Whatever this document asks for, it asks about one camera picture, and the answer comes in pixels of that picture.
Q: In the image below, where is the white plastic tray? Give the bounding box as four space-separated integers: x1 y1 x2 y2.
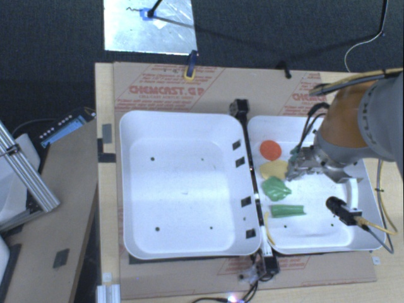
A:
119 109 263 261
246 115 387 255

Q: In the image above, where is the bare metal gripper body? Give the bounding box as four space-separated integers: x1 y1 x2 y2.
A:
287 145 363 184

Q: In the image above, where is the yellow thin curved strip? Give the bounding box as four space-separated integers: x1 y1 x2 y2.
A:
263 211 276 246

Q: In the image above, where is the black cylinder on white bracket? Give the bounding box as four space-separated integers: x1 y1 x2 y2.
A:
325 177 364 227

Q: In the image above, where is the green toy lettuce leaf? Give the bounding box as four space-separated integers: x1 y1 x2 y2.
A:
261 175 293 203

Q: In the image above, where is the brown cardboard board red print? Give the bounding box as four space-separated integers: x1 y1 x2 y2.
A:
112 61 378 300

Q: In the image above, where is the thin black and white rod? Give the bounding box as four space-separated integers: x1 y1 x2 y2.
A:
239 111 274 259

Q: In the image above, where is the orange round disc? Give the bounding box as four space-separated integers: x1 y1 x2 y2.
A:
259 140 283 162

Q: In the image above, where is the green toy vegetable piece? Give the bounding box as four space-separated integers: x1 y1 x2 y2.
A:
270 203 307 219

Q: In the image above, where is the yellow flat toy piece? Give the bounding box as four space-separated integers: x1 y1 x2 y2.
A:
259 160 289 181

